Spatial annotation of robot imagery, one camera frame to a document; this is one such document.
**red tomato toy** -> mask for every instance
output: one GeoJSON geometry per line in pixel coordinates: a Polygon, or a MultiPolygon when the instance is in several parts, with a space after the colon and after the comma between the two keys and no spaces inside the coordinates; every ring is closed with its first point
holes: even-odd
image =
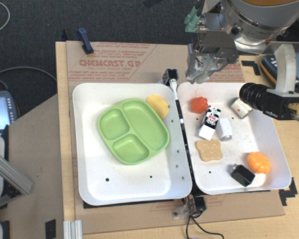
{"type": "Polygon", "coordinates": [[[192,99],[190,101],[190,105],[191,105],[191,110],[197,114],[201,114],[206,109],[208,109],[208,106],[209,106],[207,99],[203,98],[203,97],[192,99]]]}

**cardboard sheet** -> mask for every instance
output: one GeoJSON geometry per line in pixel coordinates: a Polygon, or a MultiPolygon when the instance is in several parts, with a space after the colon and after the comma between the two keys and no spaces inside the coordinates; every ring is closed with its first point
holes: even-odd
{"type": "MultiPolygon", "coordinates": [[[[158,83],[167,68],[177,69],[177,83],[183,83],[186,81],[187,46],[104,42],[91,45],[95,52],[86,55],[80,42],[66,42],[76,219],[83,221],[84,234],[186,224],[185,220],[174,220],[172,215],[173,210],[182,205],[181,200],[84,208],[78,190],[72,92],[83,82],[158,83]]],[[[244,77],[240,65],[232,64],[212,75],[210,81],[244,82],[244,77]]],[[[284,214],[278,191],[207,195],[204,199],[207,211],[197,220],[199,222],[284,214]]]]}
{"type": "Polygon", "coordinates": [[[13,198],[0,210],[0,222],[9,221],[11,239],[46,238],[47,222],[55,224],[55,238],[63,238],[57,101],[55,95],[9,127],[9,162],[33,183],[30,194],[13,198]]]}

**wooden table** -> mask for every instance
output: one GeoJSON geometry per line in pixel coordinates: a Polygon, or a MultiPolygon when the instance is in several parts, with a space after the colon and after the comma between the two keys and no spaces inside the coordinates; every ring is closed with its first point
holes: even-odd
{"type": "MultiPolygon", "coordinates": [[[[64,220],[75,220],[71,136],[69,119],[69,97],[67,81],[66,43],[56,43],[56,61],[58,78],[58,103],[60,119],[60,143],[62,163],[62,187],[64,220]]],[[[267,84],[263,76],[255,77],[253,70],[243,66],[242,71],[246,82],[267,84]]],[[[203,224],[207,231],[222,233],[226,239],[266,238],[266,239],[299,239],[299,122],[275,121],[278,136],[285,152],[292,177],[294,177],[298,194],[295,198],[288,198],[288,206],[284,207],[285,215],[272,218],[249,219],[239,221],[226,221],[203,224]]],[[[220,238],[204,234],[196,225],[189,226],[190,237],[220,238]]],[[[133,231],[121,231],[105,234],[85,235],[87,239],[145,239],[145,238],[185,238],[185,226],[172,226],[133,231]]]]}

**yellow toy food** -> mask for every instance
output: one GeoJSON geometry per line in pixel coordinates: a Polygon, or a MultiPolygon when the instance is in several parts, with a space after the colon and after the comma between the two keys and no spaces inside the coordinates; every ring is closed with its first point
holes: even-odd
{"type": "Polygon", "coordinates": [[[270,171],[270,161],[261,152],[250,152],[247,157],[249,167],[256,173],[268,173],[270,171]]]}
{"type": "Polygon", "coordinates": [[[146,102],[154,109],[161,119],[167,116],[169,111],[168,103],[161,96],[157,94],[150,95],[146,99],[146,102]]]}
{"type": "Polygon", "coordinates": [[[196,149],[202,161],[222,159],[223,153],[220,149],[220,141],[211,139],[210,141],[200,140],[196,142],[196,149]]]}

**camera lens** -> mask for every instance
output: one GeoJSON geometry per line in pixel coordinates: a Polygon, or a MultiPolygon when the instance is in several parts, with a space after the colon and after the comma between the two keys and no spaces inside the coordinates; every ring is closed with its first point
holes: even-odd
{"type": "Polygon", "coordinates": [[[246,83],[241,87],[239,97],[252,108],[263,111],[268,88],[262,84],[246,83]]]}

